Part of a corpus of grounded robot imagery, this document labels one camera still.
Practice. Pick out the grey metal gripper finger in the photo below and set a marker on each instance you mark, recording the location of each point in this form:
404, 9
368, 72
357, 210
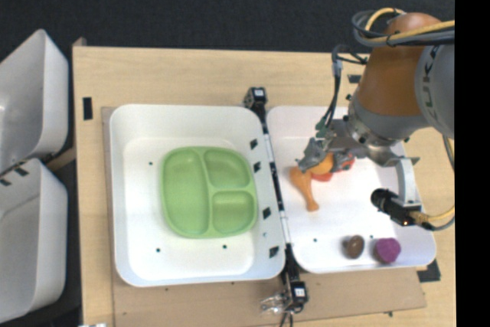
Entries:
342, 161
311, 155

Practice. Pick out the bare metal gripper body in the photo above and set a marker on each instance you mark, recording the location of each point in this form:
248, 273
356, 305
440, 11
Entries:
367, 143

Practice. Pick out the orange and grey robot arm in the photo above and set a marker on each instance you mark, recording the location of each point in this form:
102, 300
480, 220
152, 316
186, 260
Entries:
390, 76

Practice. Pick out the red orange round toy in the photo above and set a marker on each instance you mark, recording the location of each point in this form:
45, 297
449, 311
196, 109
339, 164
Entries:
325, 177

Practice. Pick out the orange chicken drumstick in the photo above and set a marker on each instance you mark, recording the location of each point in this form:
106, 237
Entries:
304, 185

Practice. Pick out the thin black and white rod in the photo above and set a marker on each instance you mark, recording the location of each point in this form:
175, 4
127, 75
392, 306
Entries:
276, 184

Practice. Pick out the white plastic tray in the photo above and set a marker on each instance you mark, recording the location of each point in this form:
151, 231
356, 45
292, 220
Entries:
191, 264
344, 210

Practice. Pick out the brown doughnut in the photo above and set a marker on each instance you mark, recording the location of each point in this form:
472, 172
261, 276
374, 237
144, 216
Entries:
354, 247

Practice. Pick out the green divided plate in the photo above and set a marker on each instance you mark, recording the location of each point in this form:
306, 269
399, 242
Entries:
187, 187

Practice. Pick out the black cylinder on white bracket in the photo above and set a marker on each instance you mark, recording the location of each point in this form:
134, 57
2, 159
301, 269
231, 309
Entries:
390, 205

